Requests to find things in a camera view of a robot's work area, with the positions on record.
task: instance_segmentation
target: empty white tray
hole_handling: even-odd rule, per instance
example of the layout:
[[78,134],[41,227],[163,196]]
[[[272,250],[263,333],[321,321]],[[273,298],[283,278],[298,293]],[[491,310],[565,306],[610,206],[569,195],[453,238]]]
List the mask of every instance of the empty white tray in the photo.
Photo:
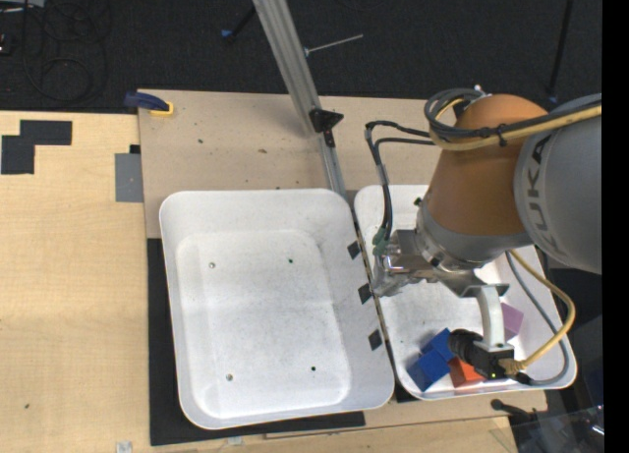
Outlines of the empty white tray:
[[359,293],[368,276],[345,199],[329,190],[181,192],[159,219],[191,422],[218,429],[389,400],[393,370],[373,298]]
[[[423,197],[427,189],[428,186],[390,186],[394,229],[415,228],[418,208],[414,201],[417,197]],[[361,189],[354,200],[354,207],[363,243],[368,250],[370,266],[373,267],[372,238],[382,220],[382,187],[368,186]],[[519,254],[537,272],[543,274],[533,246],[520,249]],[[559,328],[561,325],[559,313],[548,288],[529,275],[517,262],[516,266],[525,286],[531,291],[554,327]],[[476,274],[487,284],[509,284],[509,289],[500,300],[524,314],[520,332],[508,341],[514,346],[517,360],[526,359],[552,337],[553,332],[538,307],[518,283],[504,255],[477,270]],[[450,331],[463,328],[483,334],[479,304],[473,298],[457,297],[441,283],[429,284],[426,281],[407,285],[395,296],[379,298],[379,303],[397,378],[411,395],[419,399],[435,400],[487,392],[541,388],[558,389],[569,386],[576,377],[574,353],[568,338],[564,336],[565,357],[560,346],[555,345],[527,368],[526,373],[539,380],[542,383],[540,386],[532,387],[511,379],[497,379],[454,387],[450,375],[447,374],[423,391],[411,378],[407,368],[417,360],[420,348],[446,327]]]

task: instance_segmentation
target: wooden table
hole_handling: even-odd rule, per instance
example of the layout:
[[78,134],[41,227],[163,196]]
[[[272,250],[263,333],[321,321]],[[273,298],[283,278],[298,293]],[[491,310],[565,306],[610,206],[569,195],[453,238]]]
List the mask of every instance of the wooden table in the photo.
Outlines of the wooden table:
[[[174,97],[178,110],[195,105],[207,108],[209,99],[215,116],[228,115],[230,108],[240,109],[245,100],[252,109],[263,104],[271,114],[290,108],[286,95],[154,94]],[[363,141],[354,137],[352,127],[360,130],[361,138],[364,122],[376,114],[384,118],[384,109],[387,118],[408,123],[405,113],[421,105],[412,100],[339,97],[321,101],[346,114],[336,138],[348,189],[376,182],[365,152],[358,150],[364,147]],[[140,120],[146,118],[144,112],[140,112]],[[413,119],[419,126],[419,118]],[[495,397],[491,394],[404,404],[392,400],[365,412],[365,427],[340,432],[260,434],[152,447],[146,287],[151,216],[145,217],[143,203],[116,201],[114,158],[116,153],[129,152],[130,144],[140,143],[145,172],[144,162],[151,161],[155,149],[144,149],[138,115],[1,111],[0,135],[18,135],[21,120],[72,121],[73,140],[68,146],[37,145],[32,175],[0,175],[3,451],[110,453],[124,441],[131,441],[134,453],[212,451],[240,441],[236,451],[260,453],[393,453],[417,451],[420,445],[427,452],[503,452],[505,443],[514,448],[506,415],[489,405]],[[237,129],[240,126],[232,123]],[[221,142],[220,134],[214,134],[203,143],[220,148]],[[265,160],[273,159],[276,149],[277,154],[281,152],[273,141],[260,145],[259,136],[253,133],[242,135],[241,142],[236,151],[224,147],[239,154],[249,150]],[[316,150],[309,154],[318,158]],[[398,154],[411,152],[401,148]],[[424,164],[429,169],[430,163]],[[364,180],[354,175],[354,180],[348,181],[347,172],[359,170],[365,172],[361,174]],[[409,168],[390,169],[389,174],[394,183],[429,181],[414,177],[417,174]],[[307,175],[315,178],[318,174]],[[150,186],[157,178],[144,179],[148,181],[145,192],[159,191]],[[234,170],[224,169],[223,178],[234,179]],[[263,187],[259,178],[254,188]],[[152,196],[154,207],[161,195]],[[546,409],[541,390],[509,392],[508,402],[529,411]]]

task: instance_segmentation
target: black tripod leg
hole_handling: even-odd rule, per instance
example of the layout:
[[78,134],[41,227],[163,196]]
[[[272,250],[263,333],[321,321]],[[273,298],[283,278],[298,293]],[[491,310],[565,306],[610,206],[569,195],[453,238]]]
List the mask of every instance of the black tripod leg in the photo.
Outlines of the black tripod leg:
[[240,33],[240,31],[245,28],[245,25],[249,23],[251,18],[254,17],[256,13],[256,7],[252,6],[252,8],[247,12],[247,14],[243,17],[241,21],[238,22],[236,27],[233,30],[222,30],[221,35],[225,40],[233,42],[236,40],[236,36]]
[[570,26],[570,16],[572,15],[572,4],[574,0],[567,0],[566,9],[563,13],[563,25],[561,26],[561,34],[559,36],[559,45],[557,46],[557,53],[554,59],[554,67],[552,68],[552,75],[550,76],[550,83],[546,91],[548,92],[550,101],[557,102],[557,95],[555,94],[555,87],[557,85],[557,78],[559,76],[559,67],[561,65],[561,58],[563,57],[563,51],[566,44],[566,37],[568,35],[568,27]]

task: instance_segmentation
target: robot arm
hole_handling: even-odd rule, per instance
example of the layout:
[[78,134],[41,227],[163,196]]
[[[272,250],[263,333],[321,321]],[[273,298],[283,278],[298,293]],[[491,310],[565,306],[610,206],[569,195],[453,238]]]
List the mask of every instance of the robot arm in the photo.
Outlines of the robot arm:
[[[457,102],[471,103],[454,127],[440,124]],[[499,308],[508,285],[485,284],[475,269],[534,244],[567,266],[602,274],[600,103],[592,95],[546,113],[518,96],[459,89],[427,103],[430,136],[442,152],[416,227],[376,236],[373,288],[387,296],[426,279],[476,297],[484,335],[455,330],[450,344],[485,377],[505,377],[499,361],[513,358]]]

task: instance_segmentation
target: gray cable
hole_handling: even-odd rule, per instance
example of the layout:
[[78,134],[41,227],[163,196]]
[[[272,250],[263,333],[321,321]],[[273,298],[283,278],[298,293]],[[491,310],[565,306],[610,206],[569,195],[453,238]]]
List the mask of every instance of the gray cable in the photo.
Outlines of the gray cable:
[[[513,262],[513,257],[511,257],[511,254],[509,252],[507,252],[505,254],[507,256],[507,261],[509,262],[509,267],[511,268],[511,271],[513,271],[513,274],[515,275],[515,278],[517,279],[517,281],[522,286],[522,289],[524,290],[526,295],[529,297],[531,302],[538,309],[540,314],[543,316],[543,319],[548,324],[548,327],[550,327],[550,330],[552,331],[552,333],[556,334],[557,333],[557,329],[554,327],[554,325],[552,325],[552,320],[550,320],[550,318],[548,317],[546,312],[543,310],[542,305],[540,305],[538,300],[533,296],[533,294],[531,293],[531,291],[529,290],[527,285],[524,283],[522,275],[520,275],[520,273],[518,272],[518,270],[515,267],[515,263]],[[568,349],[566,348],[566,345],[565,345],[565,342],[564,342],[563,338],[561,338],[559,340],[559,346],[561,347],[561,353],[563,354],[563,368],[561,369],[559,374],[557,376],[554,376],[552,378],[547,378],[547,379],[532,379],[531,380],[531,386],[542,386],[542,385],[550,385],[550,384],[556,383],[568,371]]]

